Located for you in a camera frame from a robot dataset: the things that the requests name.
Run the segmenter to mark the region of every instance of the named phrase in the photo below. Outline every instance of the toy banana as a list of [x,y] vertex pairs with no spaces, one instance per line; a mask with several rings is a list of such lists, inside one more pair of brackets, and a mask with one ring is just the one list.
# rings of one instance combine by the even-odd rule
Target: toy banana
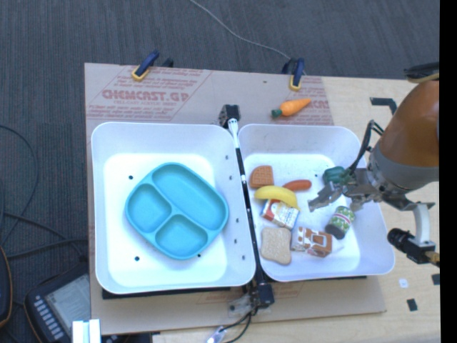
[[297,204],[297,196],[290,189],[279,186],[263,186],[256,190],[254,198],[257,199],[278,199],[289,206],[300,209]]

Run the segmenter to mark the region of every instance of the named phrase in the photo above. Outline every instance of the table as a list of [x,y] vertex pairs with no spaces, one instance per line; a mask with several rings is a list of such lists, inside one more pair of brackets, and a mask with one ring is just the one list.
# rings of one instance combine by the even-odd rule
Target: table
[[[129,112],[129,115],[133,115],[130,112],[132,107],[127,108],[126,104],[129,100],[132,103],[134,99],[138,99],[139,95],[137,94],[136,97],[131,95],[130,99],[127,97],[130,95],[132,87],[129,86],[126,72],[131,69],[130,66],[86,65],[88,145],[90,133],[96,125],[108,120],[125,120],[123,116],[126,111]],[[157,68],[156,71],[152,71],[149,84],[162,89],[156,90],[155,94],[149,91],[148,95],[149,97],[157,96],[153,101],[156,104],[168,102],[174,105],[157,104],[155,112],[160,113],[161,117],[156,118],[152,117],[154,114],[151,114],[151,111],[145,111],[144,106],[138,106],[137,121],[216,123],[222,104],[239,104],[241,120],[245,121],[244,123],[271,123],[269,111],[275,101],[280,103],[284,99],[309,94],[316,99],[316,102],[322,104],[321,108],[314,108],[314,112],[308,112],[307,115],[302,114],[294,119],[286,120],[284,123],[334,124],[350,129],[361,139],[370,119],[375,119],[381,127],[385,128],[391,118],[389,107],[371,105],[371,97],[392,98],[399,105],[415,86],[415,84],[403,80],[309,77],[306,78],[308,85],[305,85],[303,89],[308,88],[309,92],[297,94],[288,88],[288,78],[285,75],[188,69],[175,69],[176,71],[173,72],[163,70],[172,69]],[[157,79],[161,76],[160,73],[164,74],[162,79],[166,78],[168,74],[176,74],[180,79],[175,82],[168,81],[165,85],[162,80],[161,85]],[[92,197],[90,165],[88,165],[88,177],[90,200]],[[437,244],[436,249],[439,251],[438,184],[429,184],[412,192],[408,198],[415,202],[436,203],[430,210],[431,239]],[[386,204],[380,206],[388,229],[400,227],[405,230],[410,229],[412,232],[415,230],[412,212],[399,212]],[[92,207],[93,204],[89,202],[90,223],[93,223]],[[93,258],[93,232],[90,236],[91,258]],[[324,304],[325,311],[308,315],[303,314],[302,311],[304,318],[300,319],[286,316],[268,321],[268,317],[259,317],[258,321],[254,320],[254,324],[251,324],[241,341],[439,342],[441,340],[440,286],[439,282],[436,282],[436,278],[439,278],[439,269],[431,264],[416,265],[404,254],[398,251],[395,253],[396,264],[393,270],[386,275],[369,277],[370,286],[367,289],[357,291],[361,282],[353,284],[340,282],[341,286],[348,284],[344,288],[347,288],[349,294],[353,294],[349,300],[346,300],[346,302],[348,301],[346,312],[342,313],[340,309],[336,309],[336,312],[332,314],[331,304],[327,303]],[[144,323],[146,325],[140,324],[133,327],[132,324],[135,324],[129,320],[125,311],[116,311],[116,302],[100,300],[99,289],[92,263],[92,318],[101,320],[102,332],[111,332],[110,329],[113,329],[104,325],[104,322],[108,324],[108,321],[118,322],[118,329],[122,331],[128,331],[129,327],[132,332],[143,331],[142,329],[147,326],[146,322]],[[329,284],[328,294],[331,294],[334,289],[335,287],[330,287]],[[369,297],[371,292],[375,295],[372,300]],[[322,293],[325,296],[326,290],[319,287],[316,293]],[[417,310],[410,310],[409,300],[416,303]],[[147,307],[143,307],[139,299],[137,302],[136,306],[140,312],[147,311]],[[372,304],[371,309],[364,302]],[[218,325],[219,323],[192,325],[190,319],[188,324],[184,324],[185,329],[173,326],[161,329],[160,334],[153,336],[153,342],[205,342]],[[230,329],[226,339],[237,336],[241,330],[242,326]]]

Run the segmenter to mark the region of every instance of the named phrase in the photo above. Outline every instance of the green and white can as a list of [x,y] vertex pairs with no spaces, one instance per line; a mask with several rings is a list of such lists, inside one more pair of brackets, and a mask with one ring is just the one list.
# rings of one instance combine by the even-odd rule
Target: green and white can
[[334,235],[337,239],[343,239],[355,219],[356,215],[351,209],[338,206],[326,225],[326,232]]

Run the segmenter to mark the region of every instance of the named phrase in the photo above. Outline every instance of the bread slice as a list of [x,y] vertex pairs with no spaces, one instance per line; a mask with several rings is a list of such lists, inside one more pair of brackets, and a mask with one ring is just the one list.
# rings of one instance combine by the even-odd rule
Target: bread slice
[[262,229],[261,256],[279,264],[290,264],[292,261],[291,236],[291,231],[285,227],[264,227]]
[[251,188],[274,185],[273,168],[271,165],[260,165],[256,167],[249,177],[249,185]]

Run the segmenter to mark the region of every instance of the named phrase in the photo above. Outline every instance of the gray fabric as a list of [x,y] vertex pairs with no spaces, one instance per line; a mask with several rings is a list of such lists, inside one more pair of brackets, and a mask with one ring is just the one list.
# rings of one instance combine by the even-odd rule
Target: gray fabric
[[[27,138],[39,183],[24,216],[86,238],[84,63],[136,64],[149,52],[175,67],[280,73],[303,57],[318,76],[402,79],[403,70],[439,61],[440,0],[196,0],[236,38],[188,0],[0,0],[0,124]],[[6,210],[19,213],[33,186],[29,150],[0,129]],[[0,239],[14,224],[7,217]],[[59,240],[19,222],[8,255]],[[68,245],[10,261],[14,298],[77,263]],[[18,308],[6,326],[34,342]],[[3,329],[0,342],[13,342]]]

